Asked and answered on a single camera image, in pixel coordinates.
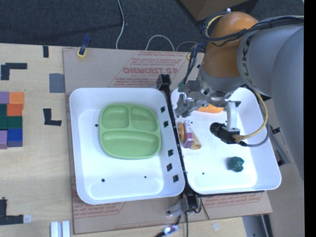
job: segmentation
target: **table surface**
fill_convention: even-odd
[[[43,58],[42,46],[0,44],[0,64],[27,63],[28,69],[10,70],[0,81],[0,91],[24,92],[23,147],[0,150],[0,197],[7,199],[7,215],[31,215],[32,222],[0,226],[0,236],[49,236],[50,222],[67,221],[72,229],[72,196],[64,93],[49,92],[49,74],[63,74],[62,47],[50,46]],[[43,109],[52,109],[44,125]],[[154,237],[162,226],[81,234],[82,237]],[[186,235],[186,225],[172,236]],[[246,237],[241,217],[189,223],[189,236]]]

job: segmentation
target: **blue block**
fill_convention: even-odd
[[[23,146],[23,131],[21,128],[10,128],[7,132],[8,147]]]

